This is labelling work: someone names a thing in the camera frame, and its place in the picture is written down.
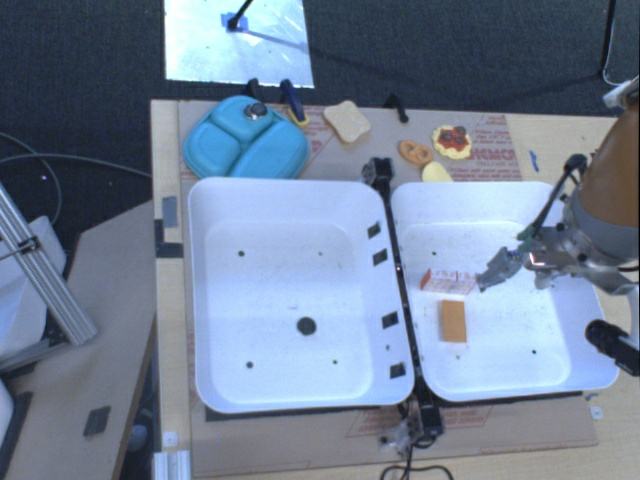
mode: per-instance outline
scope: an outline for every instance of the rectangular block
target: rectangular block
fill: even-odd
[[[445,341],[455,343],[467,341],[464,302],[461,300],[442,301],[442,333]]]

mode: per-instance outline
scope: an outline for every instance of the robotic arm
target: robotic arm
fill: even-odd
[[[637,270],[623,267],[638,260],[638,78],[605,96],[609,106],[625,109],[587,168],[587,158],[573,155],[538,217],[518,235],[516,250],[505,247],[478,274],[484,291],[506,281],[524,267],[536,273],[539,289],[555,277],[570,274],[588,279],[606,293],[627,295],[632,310],[632,330],[596,320],[586,330],[587,339],[600,352],[613,357],[628,373],[640,375],[638,350],[638,284],[621,274]],[[578,181],[574,175],[577,171]],[[573,178],[577,187],[564,199],[562,221],[543,226],[552,203]]]

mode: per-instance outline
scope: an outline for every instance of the pretzel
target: pretzel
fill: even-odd
[[[403,140],[398,144],[398,151],[402,158],[415,165],[427,165],[433,160],[433,151],[431,149],[412,140]]]

